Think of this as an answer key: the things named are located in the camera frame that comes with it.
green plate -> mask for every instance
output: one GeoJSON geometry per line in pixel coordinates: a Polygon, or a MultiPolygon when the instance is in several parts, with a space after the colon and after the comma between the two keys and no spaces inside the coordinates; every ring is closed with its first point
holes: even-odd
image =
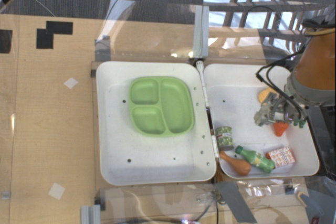
{"type": "Polygon", "coordinates": [[[194,125],[194,110],[186,84],[173,77],[143,77],[129,88],[134,127],[148,136],[173,136],[194,125]]]}

patterned box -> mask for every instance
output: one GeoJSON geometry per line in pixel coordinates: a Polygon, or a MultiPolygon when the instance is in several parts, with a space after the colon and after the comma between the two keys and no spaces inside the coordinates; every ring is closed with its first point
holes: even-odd
{"type": "Polygon", "coordinates": [[[265,155],[268,159],[275,162],[275,168],[295,162],[293,154],[287,146],[275,151],[270,151],[265,155]]]}

green can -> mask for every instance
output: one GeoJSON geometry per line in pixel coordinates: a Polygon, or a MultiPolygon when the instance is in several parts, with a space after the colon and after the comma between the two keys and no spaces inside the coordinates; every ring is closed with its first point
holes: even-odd
{"type": "Polygon", "coordinates": [[[229,126],[219,127],[215,131],[219,151],[230,151],[233,149],[232,128],[229,126]]]}

wooden surface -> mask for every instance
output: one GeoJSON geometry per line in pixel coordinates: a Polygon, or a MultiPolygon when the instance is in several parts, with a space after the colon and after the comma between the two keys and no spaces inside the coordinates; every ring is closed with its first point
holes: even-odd
{"type": "MultiPolygon", "coordinates": [[[[151,52],[157,56],[169,57],[170,46],[174,47],[174,52],[181,52],[185,56],[191,48],[192,26],[134,22],[126,26],[124,24],[117,31],[113,29],[109,32],[113,40],[112,54],[116,53],[118,57],[122,57],[125,52],[131,53],[132,50],[136,52],[138,44],[141,44],[144,56],[151,52]]],[[[0,16],[0,28],[13,29],[13,44],[19,44],[19,57],[0,55],[5,72],[16,77],[17,70],[17,85],[15,80],[6,80],[10,92],[17,89],[16,104],[14,95],[8,98],[9,107],[15,107],[10,224],[79,224],[80,207],[91,206],[94,202],[95,174],[99,173],[99,168],[96,167],[95,170],[90,71],[95,60],[94,43],[103,26],[104,21],[100,20],[0,16]],[[36,29],[45,28],[47,20],[73,22],[73,34],[54,35],[53,50],[36,49],[36,29]],[[72,89],[64,85],[70,78],[78,81],[72,89]],[[48,194],[54,183],[65,188],[59,200],[48,194]]],[[[9,114],[10,109],[4,116],[8,118],[9,114]]],[[[2,125],[7,126],[6,134],[11,133],[8,122],[2,122],[2,125]]],[[[11,148],[0,154],[0,168],[3,169],[2,165],[11,164],[11,148]]],[[[5,181],[0,183],[2,189],[10,187],[2,185],[3,182],[5,181]]],[[[297,219],[304,218],[302,207],[298,203],[294,205],[301,209],[290,209],[288,212],[293,211],[297,219]]],[[[150,208],[148,206],[141,210],[150,214],[150,208]]],[[[230,214],[228,208],[221,207],[220,211],[225,214],[225,218],[226,214],[230,214]]],[[[9,201],[1,201],[0,223],[8,222],[8,213],[9,201]]],[[[206,214],[202,223],[207,223],[208,218],[213,219],[213,211],[206,214]]]]}

